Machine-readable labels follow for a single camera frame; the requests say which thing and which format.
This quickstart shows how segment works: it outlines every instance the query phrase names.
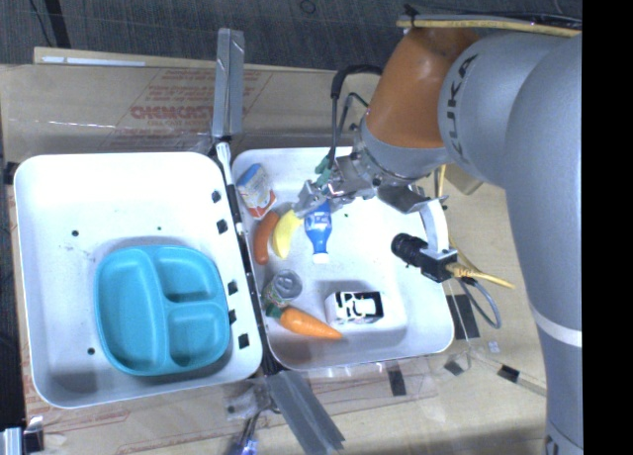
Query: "white tray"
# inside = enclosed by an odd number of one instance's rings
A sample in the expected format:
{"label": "white tray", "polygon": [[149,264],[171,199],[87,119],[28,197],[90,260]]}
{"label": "white tray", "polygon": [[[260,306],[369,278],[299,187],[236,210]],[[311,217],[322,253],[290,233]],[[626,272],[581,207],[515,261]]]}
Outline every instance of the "white tray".
{"label": "white tray", "polygon": [[[261,339],[226,186],[210,158],[194,152],[36,156],[18,168],[15,196],[33,381],[46,401],[91,406],[235,382],[257,370]],[[97,265],[115,249],[153,243],[188,245],[216,262],[235,321],[228,351],[215,364],[139,378],[103,354],[93,300]]]}
{"label": "white tray", "polygon": [[[339,153],[348,153],[342,148]],[[234,161],[234,179],[253,163],[268,173],[278,197],[276,206],[295,202],[304,182],[316,179],[315,167],[326,148],[253,149]],[[244,229],[252,249],[256,221],[240,201]],[[391,251],[395,235],[404,231],[419,235],[418,214],[403,215],[378,199],[356,200],[332,215],[332,234],[327,243],[328,264],[313,264],[312,244],[300,227],[293,236],[286,260],[269,245],[270,262],[253,264],[258,290],[282,268],[296,271],[304,283],[294,302],[299,309],[325,319],[323,301],[336,290],[379,290],[389,295],[395,311],[372,324],[338,325],[341,340],[325,340],[293,334],[266,318],[270,347],[280,363],[290,369],[313,370],[407,358],[443,351],[453,340],[454,325],[441,285],[425,278]]]}

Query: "blue bottle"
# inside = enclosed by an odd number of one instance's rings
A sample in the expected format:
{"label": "blue bottle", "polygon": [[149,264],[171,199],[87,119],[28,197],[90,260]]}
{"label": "blue bottle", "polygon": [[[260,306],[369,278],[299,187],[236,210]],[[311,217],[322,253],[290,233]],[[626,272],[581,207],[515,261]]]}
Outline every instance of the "blue bottle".
{"label": "blue bottle", "polygon": [[314,263],[327,263],[327,240],[332,233],[332,216],[329,209],[329,201],[325,200],[320,206],[309,213],[304,219],[306,235],[313,244],[315,250],[313,254]]}

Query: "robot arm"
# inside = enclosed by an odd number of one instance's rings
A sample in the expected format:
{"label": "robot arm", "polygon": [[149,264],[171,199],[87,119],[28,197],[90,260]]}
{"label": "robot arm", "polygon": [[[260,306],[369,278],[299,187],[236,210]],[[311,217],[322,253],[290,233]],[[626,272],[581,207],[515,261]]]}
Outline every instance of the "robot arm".
{"label": "robot arm", "polygon": [[420,211],[432,227],[442,221],[433,201],[411,186],[437,166],[455,162],[503,188],[544,356],[548,455],[584,452],[581,87],[580,33],[478,39],[413,28],[385,67],[352,153],[336,158],[326,184],[307,182],[295,206],[306,213],[323,198],[336,207],[377,196]]}

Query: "toy banana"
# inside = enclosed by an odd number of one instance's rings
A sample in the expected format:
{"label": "toy banana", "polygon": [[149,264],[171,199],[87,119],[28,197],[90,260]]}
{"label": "toy banana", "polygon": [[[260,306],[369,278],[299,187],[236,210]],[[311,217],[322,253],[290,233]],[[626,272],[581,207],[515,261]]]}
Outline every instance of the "toy banana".
{"label": "toy banana", "polygon": [[273,251],[282,260],[288,258],[290,254],[290,243],[293,234],[304,222],[303,218],[298,218],[292,209],[287,211],[275,225],[273,230]]}

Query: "sausage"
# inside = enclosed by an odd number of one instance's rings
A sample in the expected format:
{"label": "sausage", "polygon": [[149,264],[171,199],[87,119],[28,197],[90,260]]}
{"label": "sausage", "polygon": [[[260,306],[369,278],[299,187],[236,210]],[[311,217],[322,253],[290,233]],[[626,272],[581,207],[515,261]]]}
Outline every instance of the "sausage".
{"label": "sausage", "polygon": [[280,217],[275,211],[269,211],[264,219],[259,222],[253,238],[253,254],[259,265],[268,263],[268,239],[279,222]]}

